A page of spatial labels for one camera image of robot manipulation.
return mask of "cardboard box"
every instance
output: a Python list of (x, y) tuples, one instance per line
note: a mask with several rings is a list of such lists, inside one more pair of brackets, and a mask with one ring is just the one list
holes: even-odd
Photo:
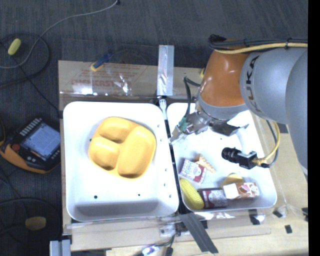
[(225, 192), (221, 188), (203, 188), (199, 189), (199, 194), (204, 202), (204, 208), (224, 208), (228, 206), (228, 200)]
[(223, 186), (227, 199), (252, 199), (259, 196), (260, 191), (255, 182), (237, 182)]
[(180, 175), (194, 182), (202, 183), (207, 169), (200, 164), (185, 159), (180, 170)]

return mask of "device screen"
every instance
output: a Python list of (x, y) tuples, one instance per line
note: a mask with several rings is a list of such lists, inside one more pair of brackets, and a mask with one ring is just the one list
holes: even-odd
[(51, 155), (60, 145), (60, 133), (45, 123), (21, 144), (22, 147), (36, 152), (43, 160)]

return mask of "snack package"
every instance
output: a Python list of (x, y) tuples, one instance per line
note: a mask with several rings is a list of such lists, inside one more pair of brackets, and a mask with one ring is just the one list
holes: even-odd
[(255, 182), (237, 182), (223, 186), (227, 199), (250, 199), (259, 196), (260, 192)]
[(199, 194), (204, 201), (204, 208), (224, 208), (228, 206), (228, 200), (225, 192), (221, 188), (202, 188)]
[(202, 183), (207, 169), (200, 164), (185, 159), (180, 170), (180, 175), (197, 183)]
[(202, 154), (198, 154), (194, 160), (194, 162), (198, 165), (203, 166), (207, 169), (207, 171), (210, 171), (212, 173), (216, 172), (216, 169), (208, 162), (207, 159)]

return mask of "black wire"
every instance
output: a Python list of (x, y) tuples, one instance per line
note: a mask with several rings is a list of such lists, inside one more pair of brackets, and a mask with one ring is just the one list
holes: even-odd
[[(308, 43), (308, 40), (305, 38), (290, 38), (290, 43)], [(229, 40), (226, 38), (212, 34), (208, 38), (209, 47), (212, 50), (232, 50), (230, 47), (236, 46), (258, 46), (258, 45), (267, 45), (267, 44), (277, 44), (277, 43), (287, 43), (288, 38), (260, 38), (260, 39), (241, 39), (241, 40)]]
[(10, 231), (12, 231), (12, 230), (25, 229), (25, 228), (26, 228), (26, 226), (25, 226), (25, 225), (22, 225), (22, 224), (10, 226), (10, 227), (8, 227), (8, 228), (5, 228), (5, 229), (3, 229), (3, 230), (0, 230), (0, 237), (1, 237), (2, 235), (4, 235), (5, 233), (10, 232)]
[(196, 83), (196, 82), (190, 80), (188, 77), (185, 77), (185, 80), (186, 80), (189, 84), (191, 84), (192, 86), (195, 86), (195, 87), (200, 87), (200, 86), (201, 86), (200, 83)]
[[(32, 82), (31, 78), (34, 78), (35, 76), (39, 75), (47, 66), (48, 66), (48, 63), (50, 61), (50, 48), (49, 48), (49, 45), (46, 43), (46, 41), (44, 39), (42, 39), (40, 36), (36, 35), (36, 34), (33, 34), (33, 33), (28, 33), (28, 32), (23, 32), (23, 33), (15, 33), (15, 34), (10, 34), (10, 35), (7, 35), (6, 37), (4, 37), (3, 39), (0, 40), (0, 44), (6, 49), (8, 50), (3, 42), (6, 41), (8, 38), (10, 37), (13, 37), (13, 36), (19, 36), (19, 35), (30, 35), (30, 36), (34, 36), (36, 38), (38, 38), (45, 46), (46, 48), (46, 52), (47, 52), (47, 58), (44, 62), (44, 65), (42, 68), (40, 68), (38, 71), (32, 73), (32, 74), (26, 74), (26, 72), (23, 70), (23, 68), (21, 66), (19, 66), (19, 69), (22, 71), (22, 73), (24, 74), (24, 77), (21, 77), (21, 78), (17, 78), (17, 79), (12, 79), (10, 81), (6, 81), (6, 82), (3, 82), (3, 83), (0, 83), (0, 88), (3, 88), (9, 84), (12, 84), (12, 83), (17, 83), (17, 82), (22, 82), (22, 81), (25, 81), (25, 80), (28, 80), (32, 86), (35, 88), (35, 90), (41, 95), (41, 97), (47, 102), (49, 103), (56, 111), (59, 111), (59, 109), (50, 101), (48, 100), (48, 98), (38, 89), (38, 87)], [(14, 58), (14, 56), (11, 56), (12, 59), (14, 60), (15, 63), (19, 64), (18, 61)]]
[[(266, 123), (268, 124), (268, 126), (269, 126), (269, 128), (270, 128), (270, 130), (271, 130), (271, 133), (272, 133), (274, 142), (277, 143), (276, 134), (275, 134), (275, 132), (274, 132), (274, 130), (273, 130), (273, 128), (272, 128), (269, 120), (266, 120)], [(271, 166), (273, 166), (273, 165), (275, 164), (277, 158), (278, 158), (278, 153), (279, 153), (279, 148), (276, 149), (274, 158), (273, 158), (273, 160), (272, 160), (271, 163), (269, 163), (269, 164), (268, 164), (268, 163), (262, 163), (260, 166), (261, 166), (262, 168), (270, 168)]]
[[(19, 193), (15, 190), (15, 188), (12, 186), (11, 182), (8, 180), (8, 177), (6, 176), (4, 170), (2, 167), (0, 167), (0, 171), (3, 175), (4, 178), (0, 178), (0, 181), (3, 182), (5, 185), (8, 186), (9, 190), (11, 191), (13, 197), (17, 197), (17, 198), (20, 198), (20, 195)], [(24, 214), (24, 217), (27, 219), (27, 209), (26, 209), (26, 206), (24, 203), (22, 203), (22, 208), (23, 208), (23, 214)], [(14, 219), (15, 219), (15, 216), (17, 214), (17, 211), (16, 211), (16, 208), (14, 208), (14, 214), (12, 214), (12, 222), (8, 225), (8, 227), (11, 227), (14, 223)], [(3, 227), (5, 227), (5, 223), (2, 221), (2, 219), (0, 219), (0, 223)], [(22, 243), (20, 240), (18, 240), (16, 237), (14, 237), (13, 234), (9, 233), (10, 237), (15, 240), (16, 242), (18, 243)]]
[(191, 92), (190, 92), (190, 87), (188, 85), (188, 82), (187, 82), (187, 77), (185, 76), (184, 79), (184, 85), (185, 85), (185, 90), (186, 90), (186, 96), (187, 96), (187, 108), (186, 108), (186, 112), (184, 114), (184, 117), (185, 118), (188, 118), (189, 114), (190, 114), (190, 105), (191, 105)]
[(174, 240), (175, 240), (175, 236), (176, 234), (174, 234), (169, 241), (167, 242), (164, 242), (164, 243), (161, 243), (161, 244), (156, 244), (155, 246), (159, 246), (159, 247), (163, 247), (163, 246), (172, 246), (172, 244), (174, 243)]
[[(22, 203), (24, 203), (24, 202), (38, 202), (38, 203), (41, 203), (41, 204), (49, 206), (53, 210), (54, 214), (56, 215), (56, 220), (59, 223), (59, 225), (58, 225), (59, 228), (58, 228), (56, 234), (54, 235), (55, 239), (59, 239), (59, 237), (60, 237), (60, 222), (61, 222), (61, 218), (60, 218), (60, 214), (59, 214), (58, 210), (51, 203), (49, 203), (49, 202), (47, 202), (45, 200), (39, 199), (39, 198), (21, 197), (21, 198), (15, 198), (15, 199), (9, 199), (9, 200), (6, 200), (6, 201), (2, 201), (2, 202), (0, 202), (0, 206), (5, 206), (5, 205), (16, 203), (16, 202), (22, 202)], [(19, 226), (12, 225), (12, 226), (7, 227), (7, 228), (5, 228), (3, 230), (0, 230), (0, 236), (4, 235), (6, 232), (9, 232), (9, 231), (11, 231), (13, 229), (16, 229), (17, 227), (22, 228), (22, 227), (20, 227), (20, 225)], [(24, 246), (28, 246), (27, 244), (24, 244), (24, 243), (22, 243), (21, 241), (19, 241), (17, 239), (15, 239), (15, 240), (17, 242), (19, 242), (20, 244), (24, 245)]]

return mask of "yellow foam object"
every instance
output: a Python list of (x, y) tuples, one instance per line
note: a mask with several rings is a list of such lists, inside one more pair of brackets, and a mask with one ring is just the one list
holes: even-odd
[(25, 220), (25, 226), (31, 231), (41, 230), (47, 224), (47, 219), (42, 216), (30, 217)]
[(21, 40), (19, 38), (14, 39), (10, 44), (10, 47), (8, 49), (8, 54), (14, 55), (19, 50), (20, 46), (21, 46)]
[(108, 117), (96, 129), (88, 149), (91, 161), (110, 174), (138, 178), (148, 169), (156, 137), (146, 127), (121, 117)]
[(244, 179), (240, 175), (232, 173), (224, 179), (221, 187), (223, 187), (225, 185), (233, 184), (233, 183), (243, 183), (243, 182), (244, 182)]
[(201, 210), (205, 207), (205, 203), (200, 194), (188, 180), (185, 178), (180, 179), (180, 186), (183, 194), (193, 209)]

